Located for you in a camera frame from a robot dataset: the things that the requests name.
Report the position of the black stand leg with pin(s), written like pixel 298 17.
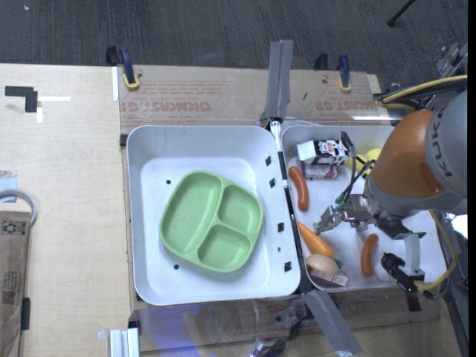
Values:
pixel 409 2

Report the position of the black and white milk carton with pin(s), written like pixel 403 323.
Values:
pixel 327 151

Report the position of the tan bread bun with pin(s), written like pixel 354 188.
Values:
pixel 321 263

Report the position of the green divided plate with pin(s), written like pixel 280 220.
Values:
pixel 193 214

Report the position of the orange carrot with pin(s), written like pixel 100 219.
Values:
pixel 316 242

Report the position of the black cylinder on white bracket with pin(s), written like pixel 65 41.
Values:
pixel 403 270

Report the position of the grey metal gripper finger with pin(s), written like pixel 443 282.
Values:
pixel 331 212
pixel 323 226

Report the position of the brown paper bag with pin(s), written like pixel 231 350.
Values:
pixel 11 273

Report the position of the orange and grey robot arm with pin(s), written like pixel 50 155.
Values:
pixel 405 162

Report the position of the brown cardboard board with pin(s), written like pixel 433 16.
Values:
pixel 208 102

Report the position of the red and white packet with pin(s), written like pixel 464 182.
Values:
pixel 334 280

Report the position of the yellow banana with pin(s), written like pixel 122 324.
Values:
pixel 372 154

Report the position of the orange sausage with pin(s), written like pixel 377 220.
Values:
pixel 369 255
pixel 300 188

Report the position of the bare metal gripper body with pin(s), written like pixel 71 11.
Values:
pixel 359 210

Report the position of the white plastic tray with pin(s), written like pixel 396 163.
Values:
pixel 346 244
pixel 156 259

